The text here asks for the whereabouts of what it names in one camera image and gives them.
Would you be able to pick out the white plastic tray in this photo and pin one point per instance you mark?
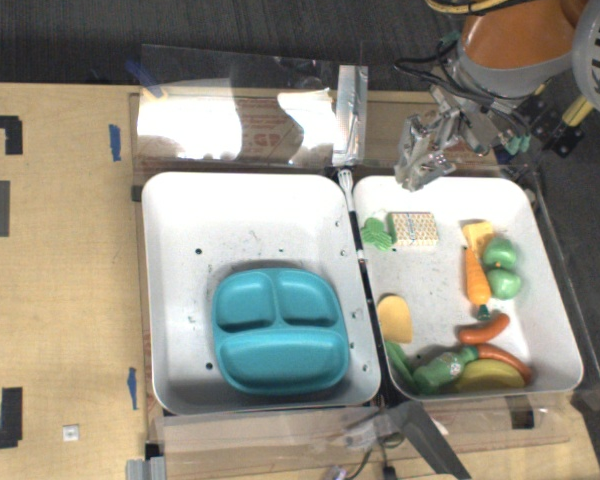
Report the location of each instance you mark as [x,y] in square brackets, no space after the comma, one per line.
[180,268]
[435,278]

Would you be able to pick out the yellow cheese block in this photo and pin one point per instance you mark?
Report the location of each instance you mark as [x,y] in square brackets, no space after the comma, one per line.
[478,233]

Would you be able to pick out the orange carrot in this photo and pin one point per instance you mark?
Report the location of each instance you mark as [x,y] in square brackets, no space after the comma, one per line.
[476,280]

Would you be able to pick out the green toy pepper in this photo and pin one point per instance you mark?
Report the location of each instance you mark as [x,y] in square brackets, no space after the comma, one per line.
[500,254]
[505,284]

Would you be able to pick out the small white square block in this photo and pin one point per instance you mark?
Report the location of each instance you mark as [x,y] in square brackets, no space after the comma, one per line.
[70,432]

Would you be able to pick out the green pea pod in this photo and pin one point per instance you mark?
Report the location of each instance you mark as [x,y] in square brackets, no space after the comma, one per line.
[397,360]

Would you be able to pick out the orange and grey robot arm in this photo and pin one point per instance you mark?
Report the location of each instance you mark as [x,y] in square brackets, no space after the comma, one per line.
[515,33]

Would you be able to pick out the green bottle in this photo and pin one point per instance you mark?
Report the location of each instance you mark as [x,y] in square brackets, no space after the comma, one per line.
[440,372]

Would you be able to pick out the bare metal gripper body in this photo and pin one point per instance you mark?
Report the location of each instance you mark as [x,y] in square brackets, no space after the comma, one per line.
[472,118]

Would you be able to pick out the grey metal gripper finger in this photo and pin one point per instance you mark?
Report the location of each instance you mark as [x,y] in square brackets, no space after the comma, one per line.
[432,168]
[414,143]

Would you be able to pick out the white patterned carton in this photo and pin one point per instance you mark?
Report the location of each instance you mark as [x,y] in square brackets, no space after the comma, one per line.
[414,229]

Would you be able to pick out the blue divided plate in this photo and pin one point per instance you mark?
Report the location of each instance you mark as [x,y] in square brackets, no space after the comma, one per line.
[280,338]

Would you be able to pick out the yellow banana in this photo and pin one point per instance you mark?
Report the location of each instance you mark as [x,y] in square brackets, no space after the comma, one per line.
[490,378]

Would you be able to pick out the green broccoli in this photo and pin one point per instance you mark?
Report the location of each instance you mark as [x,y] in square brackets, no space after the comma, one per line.
[376,234]

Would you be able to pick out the orange sausage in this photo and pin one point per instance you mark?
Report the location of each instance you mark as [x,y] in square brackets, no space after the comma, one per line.
[482,331]
[510,359]

